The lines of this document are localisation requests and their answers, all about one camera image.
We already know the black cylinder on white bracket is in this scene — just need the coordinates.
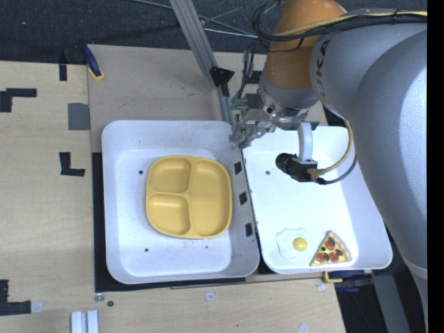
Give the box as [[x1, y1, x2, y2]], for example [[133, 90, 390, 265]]
[[275, 121, 318, 183]]

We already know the yellow divided plate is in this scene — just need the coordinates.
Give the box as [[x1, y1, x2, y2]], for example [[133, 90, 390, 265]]
[[144, 155, 233, 240]]

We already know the yellow pizza slice toy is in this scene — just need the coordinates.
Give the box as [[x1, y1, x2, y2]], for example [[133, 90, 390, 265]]
[[309, 230, 354, 268]]

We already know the white plastic tray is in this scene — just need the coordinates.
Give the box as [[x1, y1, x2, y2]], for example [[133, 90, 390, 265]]
[[241, 124, 394, 276], [101, 119, 262, 286]]

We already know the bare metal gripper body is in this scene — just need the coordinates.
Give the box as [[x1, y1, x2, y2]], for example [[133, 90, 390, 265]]
[[238, 93, 310, 134]]

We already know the white fried egg toy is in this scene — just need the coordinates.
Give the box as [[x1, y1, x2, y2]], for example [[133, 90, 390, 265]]
[[274, 227, 310, 262]]

